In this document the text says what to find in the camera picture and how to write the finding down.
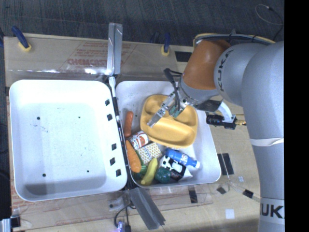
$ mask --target orange carrot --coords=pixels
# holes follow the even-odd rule
[[[124,126],[125,138],[128,138],[129,136],[131,136],[132,121],[133,121],[133,112],[128,111],[126,113],[126,120],[125,120],[125,126]]]
[[[126,140],[126,150],[127,150],[127,158],[129,159],[131,170],[135,173],[139,173],[141,171],[140,158],[135,152],[135,149],[133,148],[129,140]]]

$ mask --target yellow tray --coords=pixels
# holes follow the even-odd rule
[[[152,95],[147,98],[140,117],[140,129],[153,142],[168,147],[186,148],[194,143],[197,136],[198,117],[192,106],[186,106],[177,118],[170,116],[166,111],[152,128],[147,125],[166,98],[166,95]]]

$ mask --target dark gray carpet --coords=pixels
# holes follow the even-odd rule
[[[107,39],[108,23],[121,23],[124,41],[149,42],[171,34],[171,44],[192,45],[200,33],[238,33],[284,40],[284,0],[1,0],[0,27],[23,32]],[[0,49],[0,220],[10,216],[3,50]]]

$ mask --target brown sausage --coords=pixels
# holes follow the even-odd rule
[[[125,120],[125,127],[124,127],[124,136],[125,138],[128,138],[131,136],[131,127],[132,127],[132,121],[133,121],[133,112],[128,111],[126,113],[126,120]]]

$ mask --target soda can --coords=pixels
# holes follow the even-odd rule
[[[142,148],[149,143],[149,138],[142,130],[128,138],[135,150]]]

